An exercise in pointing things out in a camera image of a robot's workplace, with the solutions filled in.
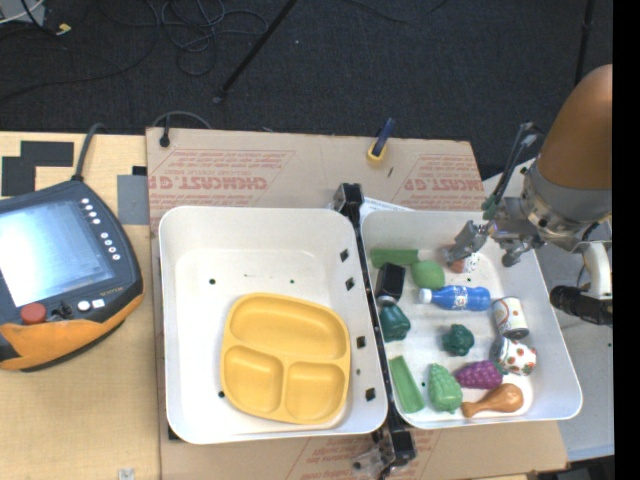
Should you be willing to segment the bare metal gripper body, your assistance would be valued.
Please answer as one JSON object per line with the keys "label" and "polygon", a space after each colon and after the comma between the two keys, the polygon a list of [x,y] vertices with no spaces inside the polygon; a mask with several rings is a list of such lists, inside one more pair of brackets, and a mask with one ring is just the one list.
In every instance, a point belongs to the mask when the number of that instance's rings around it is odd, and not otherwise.
{"label": "bare metal gripper body", "polygon": [[535,249],[547,243],[574,249],[612,212],[610,194],[569,194],[549,202],[541,195],[487,200],[491,238],[503,249]]}

